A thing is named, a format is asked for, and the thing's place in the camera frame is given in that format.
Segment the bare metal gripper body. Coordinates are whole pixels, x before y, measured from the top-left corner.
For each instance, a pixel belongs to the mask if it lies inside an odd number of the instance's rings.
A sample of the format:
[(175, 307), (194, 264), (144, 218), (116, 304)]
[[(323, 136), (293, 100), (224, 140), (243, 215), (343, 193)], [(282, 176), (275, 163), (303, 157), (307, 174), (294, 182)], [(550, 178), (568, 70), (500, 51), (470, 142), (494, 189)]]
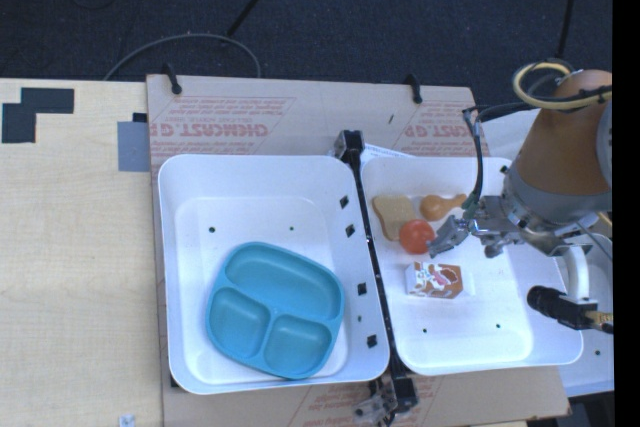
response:
[(463, 214), (469, 233), (477, 237), (487, 258), (501, 254), (509, 245), (529, 245), (548, 257), (566, 256), (574, 236), (586, 235), (598, 221), (596, 212), (571, 214), (552, 221), (534, 212), (519, 199), (502, 194), (483, 196)]

